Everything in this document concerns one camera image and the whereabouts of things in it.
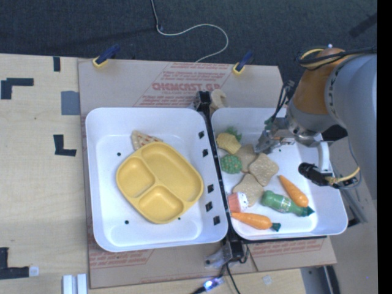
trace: green bottle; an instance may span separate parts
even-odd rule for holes
[[[307,217],[314,213],[310,207],[299,207],[291,199],[266,190],[262,197],[262,205],[271,207],[280,213],[294,213],[299,217]]]

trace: black tape mark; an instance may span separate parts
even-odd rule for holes
[[[370,17],[368,17],[366,20],[359,23],[358,25],[356,25],[355,27],[353,27],[349,31],[349,34],[351,35],[351,37],[356,38],[360,34],[365,32],[365,30],[369,29],[370,27],[372,27],[375,24],[377,24],[377,12],[375,14],[371,15]]]
[[[11,99],[12,96],[12,86],[8,84],[7,81],[1,81],[1,91],[0,99]]]
[[[34,86],[33,78],[7,78],[12,86]]]
[[[210,211],[212,208],[213,208],[213,203],[212,202],[209,202],[209,203],[206,204],[206,211],[207,212]]]
[[[220,224],[220,222],[221,222],[221,219],[219,216],[214,217],[213,220],[214,220],[214,225]]]
[[[322,132],[322,136],[324,140],[337,141],[346,137],[347,131],[339,125],[333,125],[329,129]]]
[[[53,57],[53,71],[60,72],[61,64],[60,64],[60,57],[54,56]]]
[[[61,156],[72,156],[72,157],[76,156],[76,149],[64,149],[63,135],[54,135],[53,138],[55,140],[55,147],[56,147],[55,154]]]
[[[12,86],[34,86],[33,78],[7,78],[1,81],[0,99],[11,99]]]
[[[80,98],[78,92],[61,92],[61,115],[80,115]]]
[[[29,267],[8,267],[8,247],[0,247],[0,280],[29,277]]]

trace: beige toy food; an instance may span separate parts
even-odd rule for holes
[[[267,186],[278,171],[279,166],[264,153],[259,154],[256,160],[249,165],[249,172],[262,186]]]
[[[237,152],[236,156],[241,160],[243,165],[242,172],[249,172],[249,165],[256,159],[257,155],[251,144],[242,146]]]
[[[216,143],[219,148],[226,150],[229,154],[235,154],[241,148],[239,141],[230,133],[220,133],[216,138]]]
[[[241,192],[246,195],[249,207],[253,206],[263,195],[264,188],[251,174],[245,174],[241,182],[234,188],[233,193]]]
[[[134,147],[134,150],[138,150],[140,147],[148,143],[152,143],[153,141],[162,141],[157,137],[141,133],[138,130],[132,131],[132,135],[130,136],[130,139],[132,140],[132,146]]]
[[[215,89],[211,93],[211,105],[213,110],[227,107],[226,94],[221,89]]]

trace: yellow plastic plate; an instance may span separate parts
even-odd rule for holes
[[[117,186],[147,220],[165,224],[185,213],[202,195],[203,179],[176,149],[144,145],[117,169]]]

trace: orange carrot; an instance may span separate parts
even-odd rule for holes
[[[302,191],[296,187],[291,181],[285,178],[283,175],[279,175],[279,179],[285,188],[288,196],[295,202],[295,204],[299,207],[307,207],[309,204],[309,199],[307,199],[306,195],[302,193]]]
[[[281,228],[280,223],[272,223],[269,217],[262,216],[261,214],[232,213],[232,217],[258,230],[266,230],[268,228],[272,228],[275,231],[279,231],[279,229]]]

